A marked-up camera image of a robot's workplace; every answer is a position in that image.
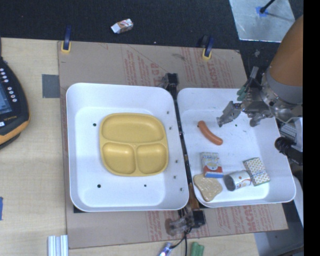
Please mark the white plastic tray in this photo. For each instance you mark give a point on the white plastic tray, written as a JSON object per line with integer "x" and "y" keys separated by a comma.
{"x": 245, "y": 148}
{"x": 82, "y": 143}

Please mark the green ridged object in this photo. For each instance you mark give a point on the green ridged object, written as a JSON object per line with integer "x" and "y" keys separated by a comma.
{"x": 196, "y": 249}

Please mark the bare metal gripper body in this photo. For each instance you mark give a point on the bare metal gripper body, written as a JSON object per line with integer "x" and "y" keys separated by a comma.
{"x": 258, "y": 107}

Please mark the small orange and white carton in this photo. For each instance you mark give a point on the small orange and white carton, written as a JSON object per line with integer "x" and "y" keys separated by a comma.
{"x": 122, "y": 26}

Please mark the yellow divided plate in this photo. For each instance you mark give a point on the yellow divided plate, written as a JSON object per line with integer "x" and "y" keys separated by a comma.
{"x": 133, "y": 143}

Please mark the small white can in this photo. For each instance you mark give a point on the small white can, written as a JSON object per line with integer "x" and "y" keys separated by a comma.
{"x": 240, "y": 179}

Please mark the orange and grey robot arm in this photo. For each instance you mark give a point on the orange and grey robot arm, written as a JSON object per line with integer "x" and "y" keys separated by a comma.
{"x": 288, "y": 63}

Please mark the yellow patterned carton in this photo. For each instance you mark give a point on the yellow patterned carton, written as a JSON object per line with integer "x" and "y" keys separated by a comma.
{"x": 256, "y": 171}

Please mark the tan toy bread slice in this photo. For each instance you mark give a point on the tan toy bread slice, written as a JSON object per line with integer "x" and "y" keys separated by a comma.
{"x": 207, "y": 187}

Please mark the white red blue carton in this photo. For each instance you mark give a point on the white red blue carton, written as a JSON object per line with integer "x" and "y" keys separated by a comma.
{"x": 211, "y": 164}

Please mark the brown cardboard board red print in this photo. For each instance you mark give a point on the brown cardboard board red print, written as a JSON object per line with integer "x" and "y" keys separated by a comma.
{"x": 96, "y": 63}

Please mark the orange toy sausage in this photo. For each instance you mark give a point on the orange toy sausage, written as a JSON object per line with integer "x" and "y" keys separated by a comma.
{"x": 209, "y": 135}

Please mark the black cylinder on white bracket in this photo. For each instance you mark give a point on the black cylinder on white bracket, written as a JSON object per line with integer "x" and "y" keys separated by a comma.
{"x": 289, "y": 143}

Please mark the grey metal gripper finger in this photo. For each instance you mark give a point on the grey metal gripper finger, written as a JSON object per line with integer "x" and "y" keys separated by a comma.
{"x": 228, "y": 114}
{"x": 256, "y": 120}

